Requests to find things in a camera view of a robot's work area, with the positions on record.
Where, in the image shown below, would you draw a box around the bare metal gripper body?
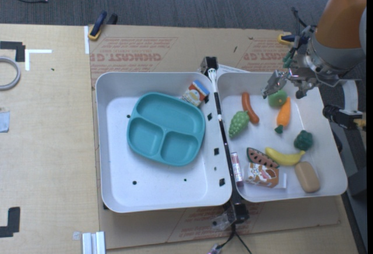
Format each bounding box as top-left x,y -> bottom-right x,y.
286,53 -> 332,91

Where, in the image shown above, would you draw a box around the green apple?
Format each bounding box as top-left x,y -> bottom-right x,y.
268,89 -> 288,108

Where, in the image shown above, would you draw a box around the orange carrot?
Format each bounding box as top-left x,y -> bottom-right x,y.
274,97 -> 292,135

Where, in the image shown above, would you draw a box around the orange sausage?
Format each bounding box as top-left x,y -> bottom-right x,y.
241,92 -> 261,125

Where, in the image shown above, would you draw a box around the white paper sheet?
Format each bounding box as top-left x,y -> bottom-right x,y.
217,63 -> 251,74

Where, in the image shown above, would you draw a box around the green broccoli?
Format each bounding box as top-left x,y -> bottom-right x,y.
293,129 -> 314,152

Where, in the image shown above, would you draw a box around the white plastic tray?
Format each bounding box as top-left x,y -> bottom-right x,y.
216,71 -> 349,203
95,71 -> 233,214

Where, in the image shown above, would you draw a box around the green grapes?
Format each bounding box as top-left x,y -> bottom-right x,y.
228,110 -> 251,139

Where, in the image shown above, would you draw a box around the thin black and white rod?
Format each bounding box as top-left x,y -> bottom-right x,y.
207,68 -> 237,204

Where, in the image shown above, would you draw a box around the yellow banana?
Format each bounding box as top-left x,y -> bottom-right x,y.
264,146 -> 307,167

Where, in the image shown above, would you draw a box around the red watermelon slice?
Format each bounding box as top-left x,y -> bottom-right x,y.
246,147 -> 281,170

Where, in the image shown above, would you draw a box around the orange and white carton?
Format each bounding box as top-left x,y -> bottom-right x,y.
182,80 -> 211,108

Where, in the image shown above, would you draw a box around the tan bread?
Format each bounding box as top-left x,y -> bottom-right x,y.
294,161 -> 322,194

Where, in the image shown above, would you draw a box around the pink and white tube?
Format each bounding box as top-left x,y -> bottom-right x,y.
230,151 -> 245,187

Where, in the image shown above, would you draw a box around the brown and white carton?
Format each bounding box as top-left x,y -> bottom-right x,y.
243,162 -> 288,189

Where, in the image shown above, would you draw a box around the brown cardboard board red print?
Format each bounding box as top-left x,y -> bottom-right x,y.
89,24 -> 342,250

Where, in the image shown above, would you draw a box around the blue divided plate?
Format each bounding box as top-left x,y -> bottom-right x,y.
126,91 -> 207,167

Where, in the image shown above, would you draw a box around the white tape roll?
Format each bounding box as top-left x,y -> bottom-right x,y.
0,56 -> 22,91

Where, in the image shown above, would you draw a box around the black cylinder on white bracket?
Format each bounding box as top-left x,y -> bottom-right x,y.
322,79 -> 364,131

